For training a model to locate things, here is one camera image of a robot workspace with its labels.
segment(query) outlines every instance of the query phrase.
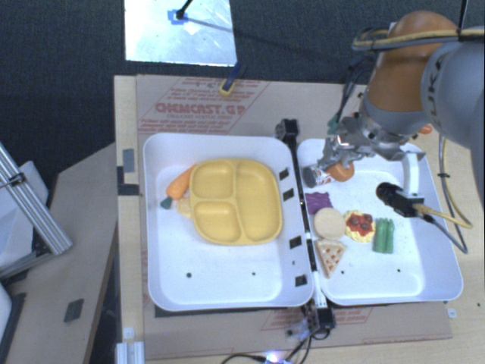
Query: toy carrot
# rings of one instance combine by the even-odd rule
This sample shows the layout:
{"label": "toy carrot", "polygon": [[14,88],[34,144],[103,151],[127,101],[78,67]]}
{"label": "toy carrot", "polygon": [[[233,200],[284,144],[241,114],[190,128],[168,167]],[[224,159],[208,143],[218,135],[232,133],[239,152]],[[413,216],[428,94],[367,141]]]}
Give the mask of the toy carrot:
{"label": "toy carrot", "polygon": [[181,199],[190,185],[190,175],[195,168],[196,165],[193,165],[191,168],[185,170],[181,175],[177,178],[172,180],[172,182],[168,185],[165,193],[167,194],[167,198],[165,198],[161,203],[160,206],[164,209],[169,209],[172,205],[172,201],[174,199]]}

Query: toy pizza slice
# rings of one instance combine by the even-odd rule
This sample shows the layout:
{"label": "toy pizza slice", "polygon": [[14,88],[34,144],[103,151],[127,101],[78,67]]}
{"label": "toy pizza slice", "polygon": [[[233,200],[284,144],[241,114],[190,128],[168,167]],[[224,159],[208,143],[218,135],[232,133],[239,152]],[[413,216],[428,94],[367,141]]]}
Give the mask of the toy pizza slice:
{"label": "toy pizza slice", "polygon": [[335,272],[347,247],[337,240],[316,240],[314,244],[320,256],[325,275],[327,278],[330,278]]}

